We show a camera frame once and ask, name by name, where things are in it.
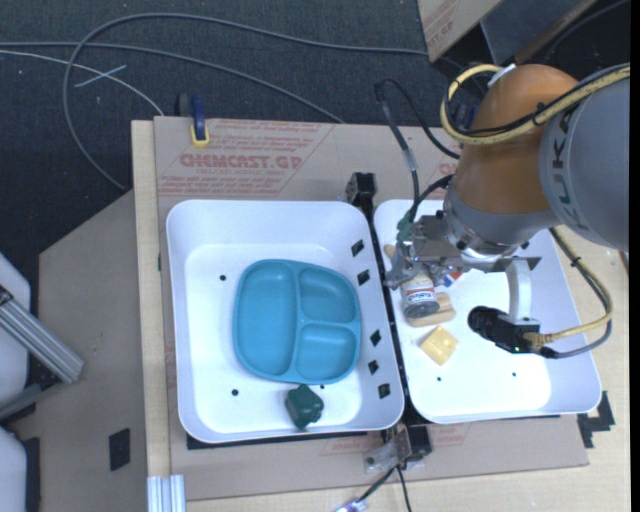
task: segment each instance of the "blue plate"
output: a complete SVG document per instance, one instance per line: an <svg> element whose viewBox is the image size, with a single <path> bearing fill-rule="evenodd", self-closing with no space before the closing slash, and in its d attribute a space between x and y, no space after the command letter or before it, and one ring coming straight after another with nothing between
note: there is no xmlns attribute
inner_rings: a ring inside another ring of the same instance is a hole
<svg viewBox="0 0 640 512"><path fill-rule="evenodd" d="M240 277L233 346L244 367L273 380L330 384L360 353L360 305L344 276L318 265L261 260Z"/></svg>

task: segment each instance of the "white wire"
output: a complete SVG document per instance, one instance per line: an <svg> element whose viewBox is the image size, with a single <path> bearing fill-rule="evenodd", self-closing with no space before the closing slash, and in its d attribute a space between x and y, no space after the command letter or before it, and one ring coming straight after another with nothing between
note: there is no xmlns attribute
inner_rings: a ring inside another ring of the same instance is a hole
<svg viewBox="0 0 640 512"><path fill-rule="evenodd" d="M56 59L53 57L49 57L48 55L41 55L38 53L29 53L29 52L16 52L13 50L0 50L0 53L2 54L8 54L8 55L16 55L19 57L32 57L35 59L41 59L41 60L46 60L49 62L55 62L57 64L64 64L65 66L69 64L69 61L63 60L63 59ZM164 112L162 111L162 109L151 99L149 98L149 96L147 96L146 94L144 94L142 91L136 89L133 85L128 84L127 82L124 82L123 80L120 80L119 78L116 78L115 76L109 75L108 73L103 73L102 71L98 71L97 69L93 69L93 68L89 68L87 66L83 66L82 64L73 64L74 67L78 68L78 69L84 69L85 71L89 71L91 73L94 73L102 78L107 78L109 80L113 80L114 82L122 85L123 87L126 87L127 89L129 89L131 92L137 94L138 96L140 96L143 100L145 100L147 103L149 103L149 105L151 105L161 116L164 116Z"/></svg>

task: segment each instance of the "dark green object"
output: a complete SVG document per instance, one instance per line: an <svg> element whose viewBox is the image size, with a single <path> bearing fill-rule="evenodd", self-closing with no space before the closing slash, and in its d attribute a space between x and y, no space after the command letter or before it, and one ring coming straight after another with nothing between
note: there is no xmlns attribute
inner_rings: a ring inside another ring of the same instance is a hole
<svg viewBox="0 0 640 512"><path fill-rule="evenodd" d="M324 408L322 399L306 384L301 384L297 389L289 391L284 404L293 423L300 429L318 421Z"/></svg>

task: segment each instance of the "blue clamp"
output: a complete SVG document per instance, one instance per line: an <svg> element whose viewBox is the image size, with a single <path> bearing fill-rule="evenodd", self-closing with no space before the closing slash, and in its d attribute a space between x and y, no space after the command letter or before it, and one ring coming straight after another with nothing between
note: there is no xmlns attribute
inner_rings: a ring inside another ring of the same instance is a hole
<svg viewBox="0 0 640 512"><path fill-rule="evenodd" d="M191 95L191 113L193 124L191 125L191 142L197 148L205 148L209 145L209 129L204 117L204 108L199 96Z"/></svg>

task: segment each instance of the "yellow cable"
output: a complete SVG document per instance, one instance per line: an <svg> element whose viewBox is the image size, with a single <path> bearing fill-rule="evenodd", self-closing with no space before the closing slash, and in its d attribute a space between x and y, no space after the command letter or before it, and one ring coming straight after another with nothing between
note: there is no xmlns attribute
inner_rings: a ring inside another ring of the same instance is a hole
<svg viewBox="0 0 640 512"><path fill-rule="evenodd" d="M589 279L591 279L591 281L593 281L594 286L596 288L598 288L598 290L600 291L600 293L604 297L604 299L605 299L604 302L606 303L606 305L605 305L605 314L601 318L599 318L598 320L594 320L593 322L589 322L587 324L583 324L583 325L579 325L579 326L576 326L576 327L572 327L570 329L565 329L563 331L558 331L558 332L555 332L555 333L552 333L552 334L541 334L541 333L538 333L538 332L525 333L523 335L523 337L526 340L530 341L536 347L540 347L540 346L545 345L547 343L551 343L551 342L556 341L556 340L558 340L560 338L566 338L568 336L573 336L575 334L580 334L580 333L589 331L591 329L596 329L598 327L602 327L609 320L611 320L611 317L613 316L613 305L612 305L612 301L611 301L611 295L609 295L609 292L607 291L607 289L596 278L596 276L594 274L592 274L591 271L581 261L579 261L579 258L573 253L571 248L567 245L567 243L564 241L564 239L560 236L560 233L558 233L558 231L556 229L551 229L551 232L552 232L553 236L555 237L556 241L558 242L558 245L560 245L560 247L563 249L563 251L566 253L566 255L571 259L571 261L574 262L574 265L575 266L579 266L582 269L582 271L585 274L587 274Z"/></svg>
<svg viewBox="0 0 640 512"><path fill-rule="evenodd" d="M631 76L631 66L629 65L629 66L616 69L609 73L606 73L605 75L598 77L597 79L593 80L592 82L589 82L588 84L585 84L582 86L578 84L578 86L573 90L573 92L568 94L562 100L551 105L550 107L542 109L532 119L524 122L522 125L517 126L516 128L513 128L511 130L507 130L507 131L492 134L492 135L483 135L483 136L466 135L456 130L449 122L449 118L447 116L447 111L446 111L446 102L451 101L456 91L469 78L481 73L487 73L487 72L495 73L500 71L501 69L502 69L501 67L494 66L492 64L481 64L479 66L475 66L471 69L468 69L467 71L464 71L449 85L449 89L447 91L447 98L440 105L440 121L442 123L442 127L445 129L445 131L449 135L451 135L451 137L453 137L454 139L456 139L457 141L463 144L469 144L469 145L475 145L475 146L504 142L514 137L518 137L519 135L522 135L528 132L529 130L532 130L536 126L546 123L554 115L569 108L571 105L574 105L575 103L581 101L583 98L589 96L590 94L593 94L595 91L602 89L603 87L606 87L608 85L611 85L615 82L618 82L620 80L629 78Z"/></svg>

